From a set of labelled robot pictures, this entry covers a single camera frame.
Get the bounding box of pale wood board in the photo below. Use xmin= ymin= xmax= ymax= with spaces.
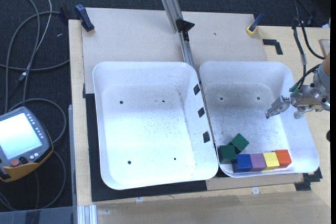
xmin=80 ymin=7 xmax=305 ymax=191

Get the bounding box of yellow cube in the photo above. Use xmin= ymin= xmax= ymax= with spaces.
xmin=262 ymin=151 xmax=280 ymax=169

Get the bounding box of white plastic tray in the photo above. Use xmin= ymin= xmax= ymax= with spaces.
xmin=198 ymin=60 xmax=321 ymax=179
xmin=92 ymin=61 xmax=219 ymax=190

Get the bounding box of orange cube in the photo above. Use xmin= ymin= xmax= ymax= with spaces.
xmin=275 ymin=149 xmax=293 ymax=168

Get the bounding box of blue cube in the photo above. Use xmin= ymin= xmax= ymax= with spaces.
xmin=231 ymin=153 xmax=254 ymax=174

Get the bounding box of green cube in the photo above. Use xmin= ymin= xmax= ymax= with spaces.
xmin=217 ymin=144 xmax=237 ymax=164
xmin=230 ymin=133 xmax=250 ymax=154

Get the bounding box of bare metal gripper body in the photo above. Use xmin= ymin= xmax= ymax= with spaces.
xmin=290 ymin=83 xmax=331 ymax=113

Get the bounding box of purple cube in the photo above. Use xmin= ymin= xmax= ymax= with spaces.
xmin=249 ymin=153 xmax=267 ymax=172

